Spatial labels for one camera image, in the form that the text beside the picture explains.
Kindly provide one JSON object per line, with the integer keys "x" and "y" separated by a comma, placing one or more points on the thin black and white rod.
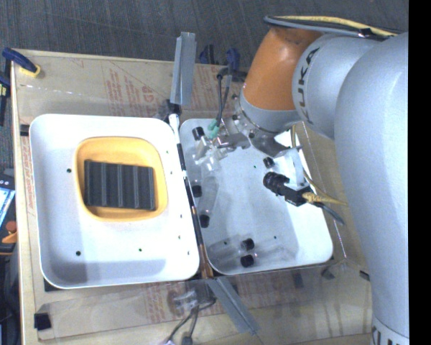
{"x": 189, "y": 192}

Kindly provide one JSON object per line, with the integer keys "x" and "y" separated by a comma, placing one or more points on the black cylinder on white bracket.
{"x": 285, "y": 187}

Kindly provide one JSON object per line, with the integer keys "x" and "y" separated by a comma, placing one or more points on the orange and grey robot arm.
{"x": 366, "y": 128}

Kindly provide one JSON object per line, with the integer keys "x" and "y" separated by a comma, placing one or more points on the yellow bowl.
{"x": 120, "y": 147}

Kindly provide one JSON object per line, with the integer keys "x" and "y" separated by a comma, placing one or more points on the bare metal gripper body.
{"x": 242, "y": 135}

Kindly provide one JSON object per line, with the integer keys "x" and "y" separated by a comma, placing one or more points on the white plastic tray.
{"x": 104, "y": 257}
{"x": 258, "y": 221}

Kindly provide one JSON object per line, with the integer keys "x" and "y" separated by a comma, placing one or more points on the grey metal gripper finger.
{"x": 221, "y": 152}
{"x": 202, "y": 148}

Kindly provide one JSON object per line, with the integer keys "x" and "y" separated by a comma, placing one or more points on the brown cardboard board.
{"x": 93, "y": 81}

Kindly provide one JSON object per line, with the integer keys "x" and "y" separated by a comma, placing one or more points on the black ribbed block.
{"x": 118, "y": 185}

